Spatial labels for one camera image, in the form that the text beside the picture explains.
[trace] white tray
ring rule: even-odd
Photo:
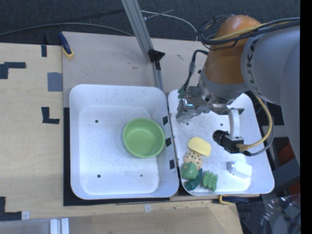
[[[230,154],[213,140],[215,130],[230,131],[228,116],[219,116],[213,112],[200,114],[193,117],[188,124],[178,123],[176,120],[179,99],[177,90],[171,91],[168,96],[170,120],[179,167],[183,164],[183,157],[189,150],[187,143],[192,137],[200,137],[211,144],[212,150],[209,157],[201,156],[203,172],[209,170],[218,175],[217,190],[212,191],[199,185],[192,195],[226,195],[226,194],[266,194],[274,188],[272,170],[265,152],[247,157],[242,154]],[[246,94],[242,94],[232,104],[233,108],[244,108],[240,118],[240,135],[246,144],[254,143],[262,138],[252,101]],[[251,148],[251,153],[263,148],[263,144]],[[242,161],[252,166],[250,178],[240,178],[232,175],[227,165],[230,161]]]
[[[160,89],[82,84],[71,90],[69,100],[75,195],[82,199],[154,198],[177,192],[167,99]],[[165,133],[165,148],[156,157],[136,158],[124,147],[123,128],[138,117],[153,119]]]

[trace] green toy vegetable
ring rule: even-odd
[[[202,176],[203,176],[203,169],[200,168],[196,179],[189,180],[185,183],[184,185],[185,189],[188,191],[194,190],[199,185]]]
[[[214,175],[213,173],[207,171],[203,177],[203,187],[212,190],[213,192],[216,190],[216,183],[218,180],[218,175]]]
[[[181,177],[183,179],[196,179],[198,175],[198,170],[197,167],[194,163],[185,163],[183,164],[182,168],[181,168]]]

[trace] metal post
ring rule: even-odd
[[[141,51],[148,62],[151,62],[149,57],[149,51],[153,50],[153,44],[150,35],[147,31],[147,27],[142,16],[139,4],[137,0],[121,0],[123,7],[127,13],[128,19],[132,26],[132,30],[136,36]],[[163,84],[161,78],[161,72],[157,68],[156,63],[152,62],[156,87],[163,91]]]

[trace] green bowl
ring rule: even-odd
[[[151,158],[158,155],[165,146],[162,128],[148,118],[136,118],[123,129],[123,143],[133,156]]]

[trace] toy bread slice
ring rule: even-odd
[[[191,150],[198,152],[199,154],[204,156],[209,156],[211,153],[211,145],[200,137],[190,138],[187,146]]]

